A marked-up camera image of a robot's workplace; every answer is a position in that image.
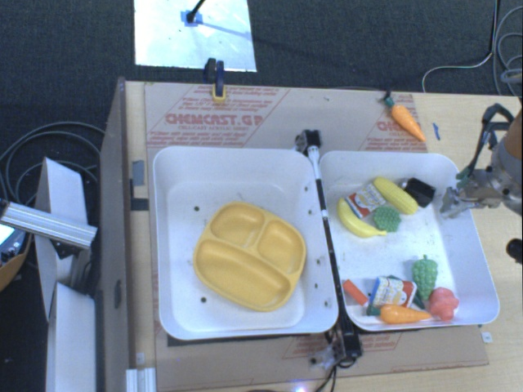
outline green vegetable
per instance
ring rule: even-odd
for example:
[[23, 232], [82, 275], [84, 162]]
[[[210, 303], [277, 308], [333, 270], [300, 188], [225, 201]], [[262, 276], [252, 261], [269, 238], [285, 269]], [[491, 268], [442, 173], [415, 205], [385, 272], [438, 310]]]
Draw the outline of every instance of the green vegetable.
[[438, 264], [434, 260], [429, 260], [424, 255], [421, 260], [416, 261], [412, 266], [413, 281], [418, 285], [419, 297], [426, 301], [431, 292], [436, 287], [438, 276]]

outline black stick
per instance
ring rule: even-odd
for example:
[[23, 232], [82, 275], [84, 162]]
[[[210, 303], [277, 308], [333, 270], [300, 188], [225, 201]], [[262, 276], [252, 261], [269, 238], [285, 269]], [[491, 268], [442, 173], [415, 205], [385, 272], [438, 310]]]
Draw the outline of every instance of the black stick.
[[196, 13], [198, 12], [199, 8], [202, 6], [203, 2], [205, 2], [205, 0], [199, 0], [199, 2], [196, 4], [196, 6], [194, 6], [194, 9], [192, 11], [190, 11], [189, 13], [187, 13], [187, 22], [188, 23], [194, 22], [194, 17], [196, 16]]

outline black floor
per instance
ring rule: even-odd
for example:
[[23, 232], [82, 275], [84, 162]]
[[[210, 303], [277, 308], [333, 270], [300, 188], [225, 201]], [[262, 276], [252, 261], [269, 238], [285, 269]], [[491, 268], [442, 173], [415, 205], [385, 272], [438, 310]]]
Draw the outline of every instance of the black floor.
[[[502, 0], [500, 19], [523, 0]], [[248, 0], [257, 73], [231, 84], [377, 87], [422, 91], [440, 65], [474, 65], [489, 52], [494, 0]], [[502, 33], [521, 33], [521, 10]], [[521, 53], [521, 38], [503, 54]], [[492, 60], [438, 70], [431, 92], [496, 94]], [[0, 156], [26, 132], [57, 121], [105, 127], [117, 77], [201, 82], [200, 71], [134, 65], [133, 0], [0, 0]], [[508, 94], [503, 87], [503, 94]], [[100, 145], [96, 133], [76, 127]], [[32, 141], [14, 158], [10, 181], [43, 155], [90, 166], [89, 149], [66, 136]], [[0, 158], [5, 177], [7, 158]], [[33, 171], [20, 200], [35, 190]], [[90, 198], [91, 205], [96, 204]], [[42, 391], [46, 326], [34, 256], [0, 292], [0, 391]]]

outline orange carrot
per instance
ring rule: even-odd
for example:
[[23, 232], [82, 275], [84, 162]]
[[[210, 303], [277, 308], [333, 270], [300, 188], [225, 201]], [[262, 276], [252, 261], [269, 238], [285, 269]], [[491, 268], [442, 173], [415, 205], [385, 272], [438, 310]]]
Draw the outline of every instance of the orange carrot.
[[381, 308], [380, 318], [385, 323], [416, 323], [431, 318], [431, 315], [422, 310], [412, 310], [400, 305], [384, 305]]
[[422, 128], [419, 127], [418, 123], [414, 120], [406, 107], [403, 105], [393, 105], [391, 107], [391, 116], [409, 134], [415, 136], [422, 142], [427, 140], [423, 134]]
[[369, 298], [349, 279], [343, 282], [343, 290], [351, 295], [361, 306], [365, 306], [369, 302]]

